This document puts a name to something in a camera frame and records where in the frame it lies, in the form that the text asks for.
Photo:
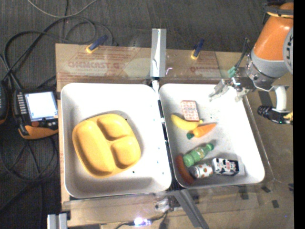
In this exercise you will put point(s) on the brown cardboard board red print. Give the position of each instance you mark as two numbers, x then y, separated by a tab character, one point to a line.
104	63

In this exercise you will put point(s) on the black cylinder on white bracket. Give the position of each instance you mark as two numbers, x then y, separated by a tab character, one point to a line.
274	113

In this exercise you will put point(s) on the white can with orange dots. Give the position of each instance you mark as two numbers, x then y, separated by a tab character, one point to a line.
202	171

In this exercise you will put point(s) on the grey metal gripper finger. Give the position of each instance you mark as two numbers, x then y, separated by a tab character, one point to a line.
219	89
241	94

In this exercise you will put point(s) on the white plastic tray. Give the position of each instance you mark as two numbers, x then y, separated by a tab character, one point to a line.
95	96
233	137

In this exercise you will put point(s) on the yellow banana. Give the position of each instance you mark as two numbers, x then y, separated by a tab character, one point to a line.
183	125

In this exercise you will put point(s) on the red patterned packet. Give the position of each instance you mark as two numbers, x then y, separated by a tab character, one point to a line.
190	110

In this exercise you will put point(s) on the yellow divided plate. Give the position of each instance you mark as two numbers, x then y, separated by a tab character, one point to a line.
104	144

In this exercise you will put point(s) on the orange carrot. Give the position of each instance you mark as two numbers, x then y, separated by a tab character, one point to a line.
203	130

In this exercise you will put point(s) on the green plastic bottle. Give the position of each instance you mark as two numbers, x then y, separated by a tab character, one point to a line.
196	155

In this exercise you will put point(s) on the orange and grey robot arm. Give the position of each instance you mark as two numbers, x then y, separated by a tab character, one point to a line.
270	42

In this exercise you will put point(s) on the brown sausage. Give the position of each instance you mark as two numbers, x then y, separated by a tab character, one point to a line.
183	170

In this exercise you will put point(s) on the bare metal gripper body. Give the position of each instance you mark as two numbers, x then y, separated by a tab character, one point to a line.
245	82

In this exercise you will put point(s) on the black and white cow carton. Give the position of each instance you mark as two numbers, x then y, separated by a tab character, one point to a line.
225	166

